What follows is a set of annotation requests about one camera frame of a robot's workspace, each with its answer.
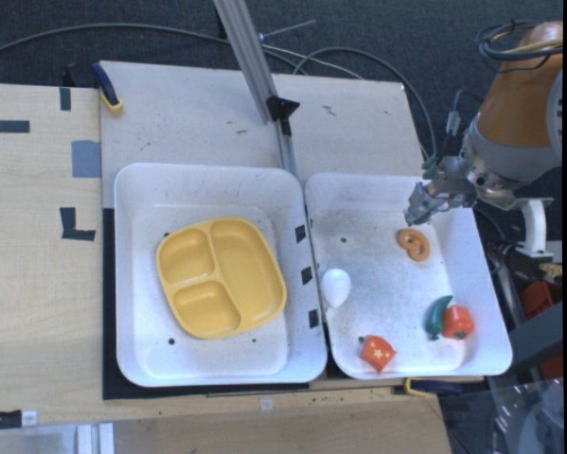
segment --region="yellow divided dish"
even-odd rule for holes
[[[173,314],[197,338],[227,337],[265,324],[287,301],[268,242],[244,218],[215,218],[169,234],[156,261]]]

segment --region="white round object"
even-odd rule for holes
[[[323,296],[331,307],[341,306],[350,294],[350,276],[342,269],[328,269],[321,278]]]

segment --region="green pepper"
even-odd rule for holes
[[[431,340],[438,340],[438,335],[443,332],[443,314],[448,304],[452,301],[453,296],[443,296],[437,299],[431,306],[426,319],[426,332]]]

